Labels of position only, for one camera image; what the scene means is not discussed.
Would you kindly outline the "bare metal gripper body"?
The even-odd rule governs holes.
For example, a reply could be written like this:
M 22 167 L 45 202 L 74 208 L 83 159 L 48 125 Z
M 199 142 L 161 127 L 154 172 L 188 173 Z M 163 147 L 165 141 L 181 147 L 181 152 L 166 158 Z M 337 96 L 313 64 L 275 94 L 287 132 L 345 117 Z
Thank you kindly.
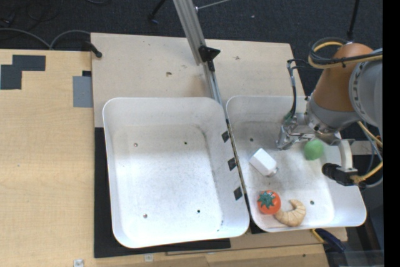
M 288 142 L 290 135 L 299 134 L 314 134 L 314 139 L 319 139 L 328 145 L 337 145 L 341 140 L 338 129 L 328 126 L 308 112 L 287 113 L 282 119 L 281 132 L 287 133 Z

